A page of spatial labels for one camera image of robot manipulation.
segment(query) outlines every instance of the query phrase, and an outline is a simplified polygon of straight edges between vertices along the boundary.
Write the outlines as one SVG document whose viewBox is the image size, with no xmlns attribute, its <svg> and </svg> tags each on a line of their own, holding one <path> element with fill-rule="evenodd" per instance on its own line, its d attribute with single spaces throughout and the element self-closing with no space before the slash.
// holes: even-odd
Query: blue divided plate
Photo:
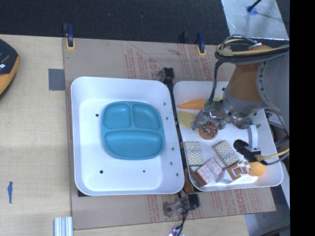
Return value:
<svg viewBox="0 0 315 236">
<path fill-rule="evenodd" d="M 102 139 L 109 154 L 126 160 L 143 160 L 164 150 L 161 117 L 151 105 L 137 101 L 108 104 L 102 114 Z"/>
</svg>

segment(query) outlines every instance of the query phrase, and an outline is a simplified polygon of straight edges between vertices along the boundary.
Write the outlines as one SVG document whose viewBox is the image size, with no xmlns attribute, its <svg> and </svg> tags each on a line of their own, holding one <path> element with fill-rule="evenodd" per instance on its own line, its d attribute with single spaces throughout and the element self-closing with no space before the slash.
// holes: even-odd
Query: small box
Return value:
<svg viewBox="0 0 315 236">
<path fill-rule="evenodd" d="M 217 182 L 229 184 L 236 179 L 245 176 L 251 170 L 252 168 L 246 159 L 238 161 L 237 163 L 224 170 L 217 178 Z"/>
<path fill-rule="evenodd" d="M 201 168 L 195 171 L 195 175 L 203 185 L 206 185 L 213 179 L 216 179 L 221 172 L 222 168 L 220 165 L 214 158 L 211 158 Z"/>
<path fill-rule="evenodd" d="M 232 149 L 226 140 L 221 141 L 212 148 L 226 167 L 229 167 L 240 160 L 234 149 Z"/>
<path fill-rule="evenodd" d="M 188 166 L 202 166 L 204 164 L 199 142 L 184 142 Z"/>
</svg>

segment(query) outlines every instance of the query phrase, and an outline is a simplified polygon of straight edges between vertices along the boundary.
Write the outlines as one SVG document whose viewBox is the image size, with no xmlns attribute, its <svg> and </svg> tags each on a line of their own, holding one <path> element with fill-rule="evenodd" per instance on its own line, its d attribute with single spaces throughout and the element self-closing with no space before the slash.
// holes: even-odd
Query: toy carrot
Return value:
<svg viewBox="0 0 315 236">
<path fill-rule="evenodd" d="M 197 100 L 192 100 L 183 104 L 178 105 L 178 108 L 184 108 L 184 109 L 196 109 L 196 110 L 201 110 L 204 109 L 204 104 L 206 103 L 206 99 L 197 99 Z"/>
</svg>

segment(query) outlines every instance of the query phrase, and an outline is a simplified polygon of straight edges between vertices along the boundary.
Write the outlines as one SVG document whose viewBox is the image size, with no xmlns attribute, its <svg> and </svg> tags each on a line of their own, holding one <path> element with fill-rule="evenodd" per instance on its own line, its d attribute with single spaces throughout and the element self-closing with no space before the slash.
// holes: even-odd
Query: blue clamp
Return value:
<svg viewBox="0 0 315 236">
<path fill-rule="evenodd" d="M 178 35 L 177 43 L 189 44 L 189 36 L 188 36 L 186 31 L 184 31 L 182 34 Z"/>
<path fill-rule="evenodd" d="M 68 23 L 63 24 L 63 36 L 66 37 L 65 42 L 66 42 L 67 49 L 68 50 L 75 49 L 72 24 L 68 24 Z"/>
<path fill-rule="evenodd" d="M 198 49 L 198 53 L 200 55 L 206 55 L 206 51 L 205 51 L 205 38 L 203 37 L 203 35 L 201 34 L 201 32 L 197 33 L 197 39 L 195 41 L 195 44 L 198 43 L 197 49 Z"/>
</svg>

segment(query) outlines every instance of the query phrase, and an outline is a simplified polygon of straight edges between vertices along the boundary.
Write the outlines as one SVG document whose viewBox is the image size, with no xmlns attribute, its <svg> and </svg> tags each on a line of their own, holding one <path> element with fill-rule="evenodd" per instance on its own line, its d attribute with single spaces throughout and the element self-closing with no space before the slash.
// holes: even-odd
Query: cardboard sheet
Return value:
<svg viewBox="0 0 315 236">
<path fill-rule="evenodd" d="M 216 59 L 215 46 L 198 54 L 191 44 L 129 42 L 75 39 L 68 50 L 63 40 L 63 59 L 68 126 L 68 149 L 73 227 L 75 230 L 132 224 L 178 221 L 167 217 L 163 206 L 178 200 L 170 195 L 122 195 L 89 197 L 79 193 L 74 182 L 73 139 L 70 86 L 81 76 L 154 80 L 163 67 L 173 67 L 178 81 L 212 81 Z M 229 81 L 234 65 L 223 64 L 218 81 Z M 200 207 L 187 219 L 232 216 L 275 211 L 269 187 L 231 191 L 198 192 Z"/>
</svg>

